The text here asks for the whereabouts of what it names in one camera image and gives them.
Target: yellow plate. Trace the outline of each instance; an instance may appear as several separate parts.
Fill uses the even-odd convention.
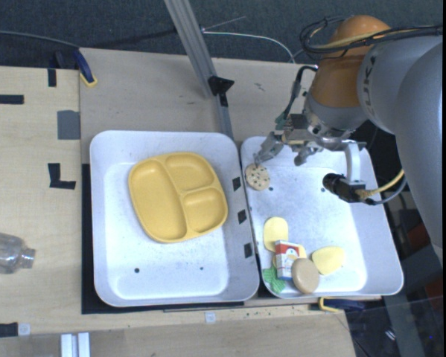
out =
[[[158,242],[202,236],[228,216],[216,173],[196,153],[167,153],[140,161],[130,171],[128,186],[141,226]]]

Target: metal pole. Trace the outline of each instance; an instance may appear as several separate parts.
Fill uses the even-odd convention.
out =
[[[189,0],[164,0],[164,2],[200,81],[204,95],[214,96],[220,131],[233,138],[226,97],[222,99],[221,96],[213,94],[208,83],[209,78],[217,77],[217,74]]]

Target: white cable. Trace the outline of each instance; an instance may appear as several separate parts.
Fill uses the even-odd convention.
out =
[[[248,37],[248,38],[252,38],[252,39],[265,39],[267,41],[271,41],[274,42],[275,44],[281,46],[290,56],[289,61],[292,63],[296,63],[296,61],[294,60],[294,55],[292,54],[292,52],[289,50],[289,48],[284,45],[283,43],[277,41],[276,39],[271,39],[270,37],[265,37],[265,36],[256,36],[255,34],[245,34],[245,33],[232,33],[232,32],[208,32],[203,30],[203,34],[216,34],[216,35],[221,35],[221,36],[239,36],[239,37]]]
[[[245,16],[236,17],[235,19],[231,19],[231,20],[228,20],[228,21],[220,22],[219,24],[215,24],[215,25],[212,25],[212,26],[207,27],[207,28],[202,28],[202,31],[204,32],[206,29],[214,29],[214,28],[220,27],[222,25],[231,24],[233,22],[236,22],[238,20],[242,20],[242,19],[245,19],[245,18],[246,18]]]

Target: yellow food item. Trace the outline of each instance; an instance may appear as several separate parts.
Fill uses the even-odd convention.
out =
[[[289,225],[282,217],[271,217],[264,223],[264,247],[275,252],[274,242],[289,239]]]
[[[299,245],[299,258],[307,258],[307,252],[302,245]]]
[[[339,246],[320,248],[312,253],[312,261],[320,274],[331,274],[345,263],[345,251]]]

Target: clear plastic bottle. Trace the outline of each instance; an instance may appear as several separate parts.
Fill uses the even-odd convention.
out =
[[[0,273],[12,274],[20,268],[31,268],[36,250],[18,237],[0,233]]]

